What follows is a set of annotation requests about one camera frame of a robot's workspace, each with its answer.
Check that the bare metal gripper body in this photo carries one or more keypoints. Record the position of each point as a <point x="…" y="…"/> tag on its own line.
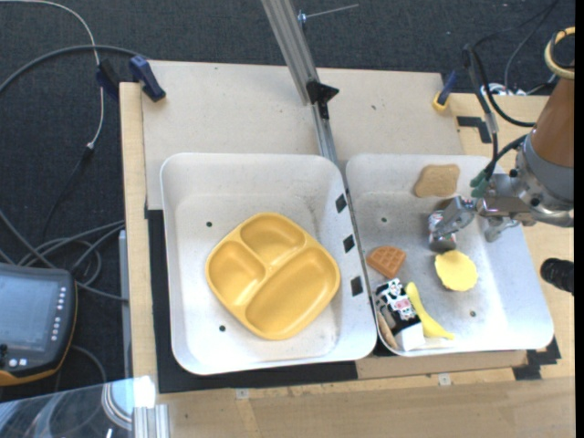
<point x="506" y="201"/>

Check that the white plastic tray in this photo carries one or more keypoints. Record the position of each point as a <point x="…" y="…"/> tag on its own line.
<point x="506" y="281"/>
<point x="196" y="290"/>

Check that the tan bread slice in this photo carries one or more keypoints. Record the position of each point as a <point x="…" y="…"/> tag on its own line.
<point x="437" y="181"/>

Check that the pale wood board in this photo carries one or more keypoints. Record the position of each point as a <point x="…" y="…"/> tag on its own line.
<point x="237" y="117"/>

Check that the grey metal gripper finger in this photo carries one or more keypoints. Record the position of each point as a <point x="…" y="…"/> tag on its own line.
<point x="496" y="228"/>
<point x="457" y="215"/>

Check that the yellow round pancake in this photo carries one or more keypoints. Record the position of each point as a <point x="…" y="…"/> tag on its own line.
<point x="456" y="271"/>

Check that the black and white cow carton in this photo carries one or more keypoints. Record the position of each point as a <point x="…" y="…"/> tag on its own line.
<point x="398" y="308"/>

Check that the orange waffle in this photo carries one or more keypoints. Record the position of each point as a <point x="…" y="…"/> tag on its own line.
<point x="387" y="261"/>

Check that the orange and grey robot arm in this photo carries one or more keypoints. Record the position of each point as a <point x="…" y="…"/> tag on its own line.
<point x="552" y="121"/>

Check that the yellow divided plate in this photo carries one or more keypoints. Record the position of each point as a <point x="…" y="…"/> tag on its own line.
<point x="274" y="285"/>

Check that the black cylinder on white bracket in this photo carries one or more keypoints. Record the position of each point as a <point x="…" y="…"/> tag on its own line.
<point x="559" y="273"/>

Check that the small red and silver can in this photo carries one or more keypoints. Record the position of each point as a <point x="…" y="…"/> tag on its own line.
<point x="445" y="243"/>

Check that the yellow banana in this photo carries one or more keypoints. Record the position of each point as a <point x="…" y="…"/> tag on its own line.
<point x="426" y="317"/>

